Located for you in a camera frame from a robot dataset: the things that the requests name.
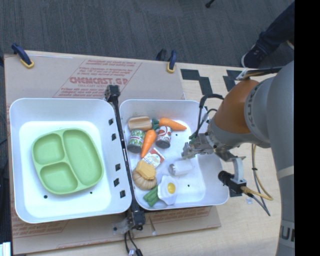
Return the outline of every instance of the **green divided plate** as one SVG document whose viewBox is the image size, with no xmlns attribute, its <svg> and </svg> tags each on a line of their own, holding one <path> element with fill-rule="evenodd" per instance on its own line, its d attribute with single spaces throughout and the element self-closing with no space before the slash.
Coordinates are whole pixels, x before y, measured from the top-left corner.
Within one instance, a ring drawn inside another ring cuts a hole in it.
<svg viewBox="0 0 320 256">
<path fill-rule="evenodd" d="M 32 159 L 42 185 L 58 195 L 84 190 L 97 184 L 103 163 L 90 135 L 79 128 L 66 128 L 38 137 Z"/>
</svg>

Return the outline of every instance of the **yellow clamp pad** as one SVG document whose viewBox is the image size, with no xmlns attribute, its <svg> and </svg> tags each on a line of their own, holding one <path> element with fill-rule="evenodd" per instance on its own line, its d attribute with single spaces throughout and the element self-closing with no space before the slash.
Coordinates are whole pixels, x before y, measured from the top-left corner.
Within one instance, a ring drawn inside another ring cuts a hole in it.
<svg viewBox="0 0 320 256">
<path fill-rule="evenodd" d="M 170 66 L 170 62 L 168 62 L 168 64 L 166 65 L 166 71 L 168 71 L 170 74 L 172 74 L 176 70 L 176 65 L 173 66 L 173 69 L 170 69 L 169 66 Z"/>
<path fill-rule="evenodd" d="M 31 68 L 35 65 L 35 63 L 34 63 L 31 59 L 30 59 L 30 61 L 31 61 L 31 64 L 30 64 L 30 65 L 28 65 L 27 63 L 25 63 L 22 58 L 20 59 L 20 61 L 21 61 L 21 63 L 22 63 L 27 69 L 31 69 Z"/>
</svg>

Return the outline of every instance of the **dark pants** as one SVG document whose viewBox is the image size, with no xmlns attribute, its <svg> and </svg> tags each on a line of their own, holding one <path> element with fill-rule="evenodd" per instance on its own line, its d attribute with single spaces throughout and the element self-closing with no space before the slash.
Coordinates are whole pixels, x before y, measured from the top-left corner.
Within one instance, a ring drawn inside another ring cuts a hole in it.
<svg viewBox="0 0 320 256">
<path fill-rule="evenodd" d="M 273 53 L 280 44 L 295 39 L 295 2 L 289 5 L 266 29 L 260 33 L 256 44 L 267 55 Z"/>
</svg>

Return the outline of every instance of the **table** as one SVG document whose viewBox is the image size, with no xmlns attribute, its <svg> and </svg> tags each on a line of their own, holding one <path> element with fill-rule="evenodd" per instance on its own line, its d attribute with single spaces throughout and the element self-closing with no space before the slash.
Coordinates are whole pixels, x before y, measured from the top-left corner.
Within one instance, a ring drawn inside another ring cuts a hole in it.
<svg viewBox="0 0 320 256">
<path fill-rule="evenodd" d="M 28 77 L 28 75 L 26 75 L 28 70 L 20 64 L 19 57 L 16 55 L 5 56 L 5 85 L 8 110 L 10 104 L 15 99 L 22 97 L 81 98 L 84 96 L 83 94 L 79 94 L 81 90 L 72 91 L 75 89 L 73 85 L 77 85 L 76 78 L 85 77 L 86 74 L 98 74 L 99 72 L 102 74 L 106 72 L 106 69 L 97 68 L 103 67 L 101 66 L 103 63 L 110 64 L 113 62 L 115 65 L 117 65 L 117 63 L 119 64 L 118 69 L 120 67 L 120 70 L 113 70 L 113 73 L 105 73 L 105 75 L 113 76 L 114 80 L 112 82 L 115 82 L 117 79 L 116 83 L 120 85 L 120 88 L 130 83 L 135 84 L 135 86 L 142 86 L 150 83 L 150 79 L 152 79 L 154 86 L 149 87 L 149 89 L 152 88 L 152 90 L 149 90 L 146 95 L 142 96 L 138 90 L 135 90 L 136 94 L 126 94 L 124 91 L 123 94 L 125 97 L 133 97 L 133 99 L 142 99 L 144 97 L 150 99 L 178 98 L 180 100 L 186 99 L 199 102 L 203 94 L 210 92 L 210 90 L 216 94 L 225 96 L 237 83 L 237 81 L 235 81 L 236 75 L 243 70 L 243 68 L 237 67 L 176 63 L 175 72 L 170 76 L 170 74 L 166 72 L 167 64 L 164 61 L 37 51 L 26 52 L 31 59 L 37 60 L 35 61 L 34 68 L 37 66 L 41 68 L 38 69 L 39 71 L 36 76 L 32 75 Z M 96 69 L 89 69 L 88 60 L 91 61 L 91 64 L 95 63 L 95 65 L 92 64 L 91 67 L 95 67 Z M 74 61 L 78 62 L 76 69 L 72 65 Z M 61 67 L 61 62 L 67 63 L 66 66 Z M 258 76 L 254 79 L 260 82 L 271 76 L 273 75 Z M 176 84 L 176 86 L 171 85 L 168 87 L 168 84 L 167 86 L 164 85 L 164 83 L 168 81 L 169 83 L 171 81 L 171 83 Z M 163 88 L 161 85 L 164 85 L 164 88 L 169 88 L 170 92 L 159 90 L 159 88 Z M 104 87 L 101 88 L 102 90 L 92 91 L 88 94 L 88 97 L 101 98 Z M 220 101 L 217 99 L 208 99 L 206 101 L 208 109 L 217 109 L 219 105 Z M 243 160 L 244 178 L 247 180 L 247 186 L 256 190 L 252 171 L 251 144 L 243 144 L 239 148 L 233 149 L 232 153 L 246 157 Z M 281 222 L 281 198 L 271 149 L 257 147 L 255 164 L 259 170 L 259 178 L 264 188 L 273 197 L 272 201 L 266 200 L 266 205 L 271 216 L 268 216 L 258 203 L 250 201 L 246 195 L 230 197 L 226 203 L 214 207 L 218 213 L 218 222 L 215 223 L 216 225 L 214 227 L 210 225 L 205 227 L 203 226 L 204 224 L 201 223 L 201 229 L 198 230 L 142 238 L 139 238 L 139 235 L 136 234 L 134 242 L 138 248 L 141 249 L 143 255 L 275 255 Z M 232 163 L 222 162 L 222 166 L 225 171 L 234 173 Z M 197 225 L 196 219 L 192 219 L 190 222 L 192 222 L 191 224 L 193 225 Z M 13 248 L 15 248 L 15 240 L 17 239 L 13 238 Z M 80 244 L 81 246 L 73 247 L 72 245 L 68 247 L 65 245 L 59 247 L 59 249 L 50 250 L 42 248 L 40 243 L 39 240 L 39 244 L 35 242 L 35 244 L 32 245 L 33 247 L 39 247 L 38 251 L 27 253 L 27 255 L 59 256 L 68 254 L 70 256 L 99 256 L 106 255 L 106 253 L 108 255 L 128 255 L 124 241 L 117 241 L 116 239 L 114 241 L 84 241 Z M 20 246 L 19 250 L 20 253 L 23 252 L 23 246 L 22 249 Z"/>
</svg>

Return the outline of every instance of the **egg yolk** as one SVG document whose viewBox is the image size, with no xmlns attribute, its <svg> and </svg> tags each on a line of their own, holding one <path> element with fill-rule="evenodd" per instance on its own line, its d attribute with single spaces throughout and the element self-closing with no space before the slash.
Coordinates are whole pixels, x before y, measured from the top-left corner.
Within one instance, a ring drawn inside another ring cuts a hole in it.
<svg viewBox="0 0 320 256">
<path fill-rule="evenodd" d="M 167 189 L 170 194 L 173 194 L 176 191 L 176 186 L 175 184 L 170 182 L 167 186 Z"/>
</svg>

